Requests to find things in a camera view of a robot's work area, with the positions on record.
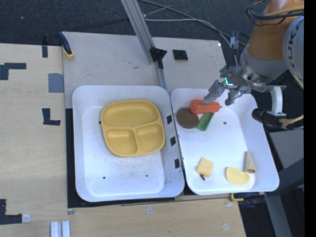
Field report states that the yellow flat slice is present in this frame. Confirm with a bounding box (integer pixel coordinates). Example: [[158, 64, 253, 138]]
[[225, 166, 251, 186]]

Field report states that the pale wood board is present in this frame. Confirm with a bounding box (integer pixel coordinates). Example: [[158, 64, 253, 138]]
[[61, 31, 232, 110]]

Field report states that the black cylinder on white bracket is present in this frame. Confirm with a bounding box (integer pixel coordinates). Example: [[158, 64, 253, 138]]
[[251, 85, 288, 130]]

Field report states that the yellow divided plate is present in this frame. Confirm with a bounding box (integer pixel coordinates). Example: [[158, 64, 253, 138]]
[[100, 99, 166, 158]]

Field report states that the yellow cheese block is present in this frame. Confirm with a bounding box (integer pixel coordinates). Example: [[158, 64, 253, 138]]
[[196, 157, 214, 178]]

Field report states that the white plastic tray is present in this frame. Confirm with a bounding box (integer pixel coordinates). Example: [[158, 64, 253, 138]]
[[170, 87, 280, 196], [72, 84, 186, 203]]

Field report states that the beige ice cream cone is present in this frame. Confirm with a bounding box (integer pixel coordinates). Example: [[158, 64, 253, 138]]
[[243, 151, 257, 174]]

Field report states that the black square block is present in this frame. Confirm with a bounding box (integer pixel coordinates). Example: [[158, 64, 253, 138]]
[[172, 49, 189, 61]]

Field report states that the green toy vegetable stick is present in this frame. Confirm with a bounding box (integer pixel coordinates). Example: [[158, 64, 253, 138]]
[[197, 112, 215, 132]]

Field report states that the brown round biscuit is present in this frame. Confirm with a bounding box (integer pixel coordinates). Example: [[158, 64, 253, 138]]
[[176, 107, 200, 129]]

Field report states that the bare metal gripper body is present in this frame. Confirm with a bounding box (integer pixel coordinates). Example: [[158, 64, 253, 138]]
[[224, 66, 273, 92]]

